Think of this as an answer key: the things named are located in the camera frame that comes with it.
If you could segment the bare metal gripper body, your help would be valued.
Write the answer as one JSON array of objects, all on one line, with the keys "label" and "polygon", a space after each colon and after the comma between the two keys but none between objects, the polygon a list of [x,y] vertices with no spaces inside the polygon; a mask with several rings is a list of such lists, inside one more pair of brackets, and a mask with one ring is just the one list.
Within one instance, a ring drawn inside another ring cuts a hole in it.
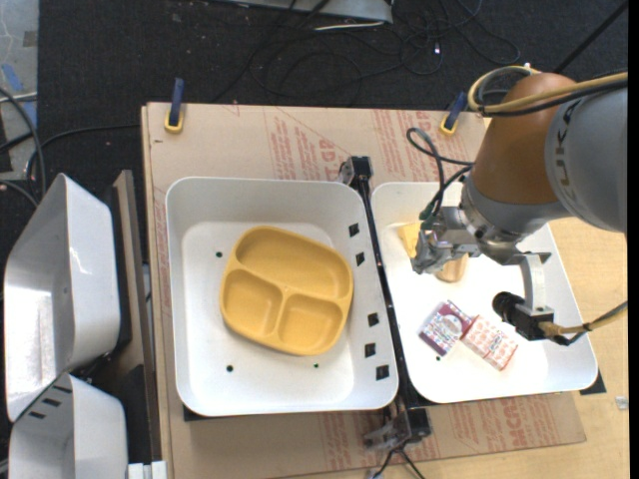
[{"label": "bare metal gripper body", "polygon": [[432,264],[438,249],[450,249],[452,260],[468,254],[485,255],[499,264],[510,264],[519,254],[517,245],[522,233],[505,231],[487,221],[477,210],[443,207],[436,216],[421,222],[421,230],[429,233]]}]

